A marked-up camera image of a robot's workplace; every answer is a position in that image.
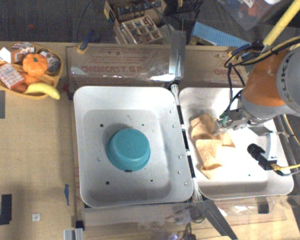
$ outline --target banana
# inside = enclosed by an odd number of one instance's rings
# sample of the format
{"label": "banana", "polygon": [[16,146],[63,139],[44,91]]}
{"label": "banana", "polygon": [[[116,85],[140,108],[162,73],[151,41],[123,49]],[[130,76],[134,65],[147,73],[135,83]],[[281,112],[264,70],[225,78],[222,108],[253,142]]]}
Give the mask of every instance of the banana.
{"label": "banana", "polygon": [[56,100],[60,99],[59,91],[52,85],[45,83],[45,82],[36,82],[36,83],[30,84],[23,93],[24,94],[42,93],[42,94],[47,94]]}

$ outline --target yellow cable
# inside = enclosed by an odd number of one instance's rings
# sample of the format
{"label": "yellow cable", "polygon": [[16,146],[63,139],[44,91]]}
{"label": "yellow cable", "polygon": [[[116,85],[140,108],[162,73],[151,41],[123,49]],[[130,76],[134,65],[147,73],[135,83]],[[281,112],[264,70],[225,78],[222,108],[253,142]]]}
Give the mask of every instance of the yellow cable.
{"label": "yellow cable", "polygon": [[282,169],[295,169],[300,167],[300,163],[295,164],[295,165],[289,165],[289,166],[279,166],[276,163],[272,163],[271,167],[273,168],[274,171],[281,171]]}
{"label": "yellow cable", "polygon": [[300,10],[300,0],[294,0],[286,12],[282,15],[279,21],[275,24],[270,33],[263,40],[264,46],[271,46],[277,37],[282,33],[285,27],[295,17]]}
{"label": "yellow cable", "polygon": [[[243,50],[243,51],[240,51],[238,52],[233,58],[232,58],[232,61],[234,61],[235,64],[239,64],[244,66],[245,64],[251,64],[251,63],[254,63],[254,62],[258,62],[260,59],[272,54],[273,52],[275,52],[276,50],[280,49],[281,47],[285,46],[286,44],[288,43],[291,43],[291,42],[294,42],[294,41],[297,41],[297,40],[300,40],[300,35],[298,36],[295,36],[295,37],[292,37],[290,38],[289,40],[285,41],[285,42],[282,42],[280,44],[278,44],[277,46],[273,47],[272,49],[266,51],[266,52],[263,52],[261,53],[258,57],[255,57],[255,58],[252,58],[252,59],[249,59],[249,60],[246,60],[246,61],[241,61],[240,60],[240,56],[242,54],[245,54],[247,51],[246,50]],[[260,53],[259,50],[249,50],[250,53]]]}

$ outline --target fruit bowl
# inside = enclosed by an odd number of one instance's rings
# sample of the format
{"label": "fruit bowl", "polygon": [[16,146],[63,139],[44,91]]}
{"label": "fruit bowl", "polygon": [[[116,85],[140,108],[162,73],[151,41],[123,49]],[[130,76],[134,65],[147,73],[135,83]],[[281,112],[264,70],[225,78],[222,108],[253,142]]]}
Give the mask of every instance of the fruit bowl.
{"label": "fruit bowl", "polygon": [[[13,42],[13,43],[10,43],[8,46],[6,46],[7,48],[8,47],[11,47],[13,46],[14,44],[16,43],[20,43],[20,42]],[[63,71],[63,67],[64,67],[64,62],[62,60],[62,58],[56,53],[54,52],[53,50],[50,50],[49,48],[46,48],[46,47],[43,47],[41,45],[38,45],[38,44],[35,44],[35,43],[31,43],[33,46],[34,46],[34,52],[36,54],[40,53],[42,50],[48,50],[51,54],[53,54],[58,60],[60,60],[61,64],[60,64],[60,67],[53,73],[50,73],[48,71],[46,71],[44,73],[44,75],[41,75],[41,76],[37,76],[37,78],[42,82],[42,83],[46,83],[46,84],[49,84],[53,87],[56,87],[58,82],[59,82],[59,79],[60,79],[60,76],[62,74],[62,71]],[[3,60],[0,60],[0,66],[2,66],[3,64],[6,64],[5,61]],[[19,72],[21,73],[25,73],[25,71],[23,70],[23,67],[22,67],[22,61],[20,62],[17,62],[17,63],[12,63],[12,66]],[[9,93],[12,93],[14,95],[17,95],[17,96],[20,96],[20,97],[24,97],[24,98],[29,98],[29,99],[33,99],[33,100],[41,100],[41,99],[44,99],[46,97],[48,97],[47,94],[45,93],[22,93],[22,92],[18,92],[18,91],[15,91],[15,90],[12,90],[12,89],[9,89],[8,87],[5,86],[5,84],[0,80],[0,89],[6,91],[6,92],[9,92]]]}

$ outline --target orange pumpkin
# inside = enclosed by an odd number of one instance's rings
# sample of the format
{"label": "orange pumpkin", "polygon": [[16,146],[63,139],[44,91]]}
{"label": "orange pumpkin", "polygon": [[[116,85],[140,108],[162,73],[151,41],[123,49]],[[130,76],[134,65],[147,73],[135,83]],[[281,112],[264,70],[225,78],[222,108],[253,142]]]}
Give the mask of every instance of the orange pumpkin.
{"label": "orange pumpkin", "polygon": [[41,54],[29,53],[23,59],[22,68],[32,77],[42,76],[48,69],[48,61]]}

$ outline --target clear plastic bin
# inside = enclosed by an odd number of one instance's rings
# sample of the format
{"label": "clear plastic bin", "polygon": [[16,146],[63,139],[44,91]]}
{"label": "clear plastic bin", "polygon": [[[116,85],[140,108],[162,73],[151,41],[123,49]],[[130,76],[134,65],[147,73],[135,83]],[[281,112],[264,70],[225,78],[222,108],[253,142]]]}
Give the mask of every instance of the clear plastic bin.
{"label": "clear plastic bin", "polygon": [[264,23],[293,0],[217,0],[245,30]]}

